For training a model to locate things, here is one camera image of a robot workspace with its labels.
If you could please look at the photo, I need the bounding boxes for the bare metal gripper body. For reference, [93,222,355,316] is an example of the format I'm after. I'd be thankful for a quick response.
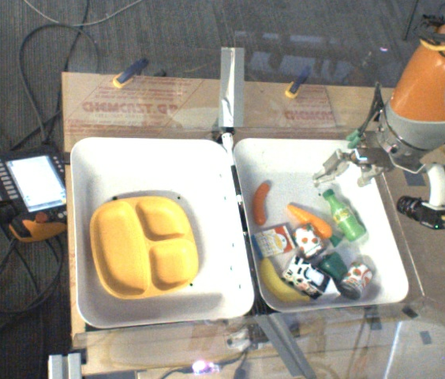
[347,126,428,174]

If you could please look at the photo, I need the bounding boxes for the white plastic tray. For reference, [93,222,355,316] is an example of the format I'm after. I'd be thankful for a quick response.
[232,137,410,314]
[69,137,256,329]

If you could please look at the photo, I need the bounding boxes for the green plastic bottle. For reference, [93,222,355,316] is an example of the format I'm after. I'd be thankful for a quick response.
[321,188,367,242]

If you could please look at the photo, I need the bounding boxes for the orange toy carrot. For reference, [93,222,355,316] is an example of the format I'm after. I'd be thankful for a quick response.
[286,203,344,249]

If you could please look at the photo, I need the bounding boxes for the orange toy sausage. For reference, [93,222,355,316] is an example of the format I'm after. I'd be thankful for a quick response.
[252,181,272,227]

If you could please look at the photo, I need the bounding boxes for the white orange and blue carton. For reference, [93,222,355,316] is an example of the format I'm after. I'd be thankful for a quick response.
[250,223,297,261]

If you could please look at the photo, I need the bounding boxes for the dark green can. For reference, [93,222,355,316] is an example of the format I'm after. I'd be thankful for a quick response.
[317,251,350,283]

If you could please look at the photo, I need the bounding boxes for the white can with orange print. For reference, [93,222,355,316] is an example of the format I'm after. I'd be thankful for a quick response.
[338,261,374,301]

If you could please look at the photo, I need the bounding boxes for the black and white carton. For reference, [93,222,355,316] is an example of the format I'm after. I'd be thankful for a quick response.
[282,255,341,301]

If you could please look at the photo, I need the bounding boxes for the yellow banana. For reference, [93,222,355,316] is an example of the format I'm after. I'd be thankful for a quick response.
[259,257,312,303]

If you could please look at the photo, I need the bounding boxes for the yellow divided plate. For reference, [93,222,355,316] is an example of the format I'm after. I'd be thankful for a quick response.
[88,195,200,301]

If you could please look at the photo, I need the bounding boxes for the brown cardboard board red print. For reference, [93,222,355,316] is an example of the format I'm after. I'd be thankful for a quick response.
[61,71,445,375]

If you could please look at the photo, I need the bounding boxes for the black cylinder on white bracket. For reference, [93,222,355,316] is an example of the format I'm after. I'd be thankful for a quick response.
[396,163,445,231]

